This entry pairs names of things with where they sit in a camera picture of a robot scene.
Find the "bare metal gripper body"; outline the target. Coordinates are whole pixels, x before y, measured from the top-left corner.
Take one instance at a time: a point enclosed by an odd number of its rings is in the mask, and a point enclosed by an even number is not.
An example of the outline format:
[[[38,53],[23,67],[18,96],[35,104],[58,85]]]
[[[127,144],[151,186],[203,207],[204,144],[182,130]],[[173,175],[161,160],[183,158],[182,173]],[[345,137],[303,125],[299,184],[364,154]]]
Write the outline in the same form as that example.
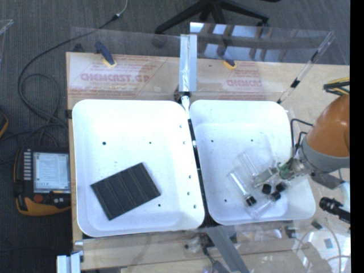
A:
[[[310,163],[293,157],[279,166],[279,176],[283,180],[291,180],[301,175],[310,174],[312,171],[313,167]]]

